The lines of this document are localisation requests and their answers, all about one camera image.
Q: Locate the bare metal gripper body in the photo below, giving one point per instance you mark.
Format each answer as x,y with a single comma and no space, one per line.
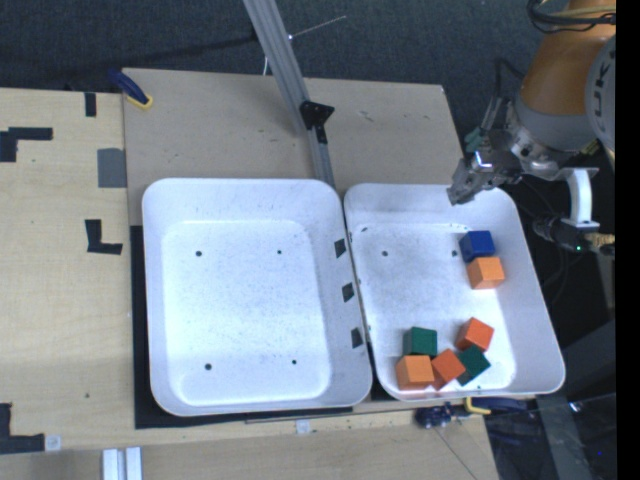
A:
520,154

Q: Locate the pale wood board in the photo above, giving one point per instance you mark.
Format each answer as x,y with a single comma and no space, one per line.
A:
225,128

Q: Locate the white plastic tray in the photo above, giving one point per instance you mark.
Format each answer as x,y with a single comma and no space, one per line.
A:
415,293
240,298

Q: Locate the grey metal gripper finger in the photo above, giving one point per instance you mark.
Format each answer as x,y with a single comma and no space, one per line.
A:
481,183
458,186

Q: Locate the black cylinder on white bracket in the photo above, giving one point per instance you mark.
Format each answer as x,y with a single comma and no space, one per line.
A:
580,198

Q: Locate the orange cube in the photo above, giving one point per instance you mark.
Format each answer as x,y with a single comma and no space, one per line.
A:
447,366
414,372
475,334
486,272

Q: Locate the blue cube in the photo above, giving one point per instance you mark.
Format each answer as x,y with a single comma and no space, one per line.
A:
477,244

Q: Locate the green cube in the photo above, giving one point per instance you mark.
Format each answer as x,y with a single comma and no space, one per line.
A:
474,363
420,341

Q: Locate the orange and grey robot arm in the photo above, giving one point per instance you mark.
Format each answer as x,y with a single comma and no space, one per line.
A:
560,78

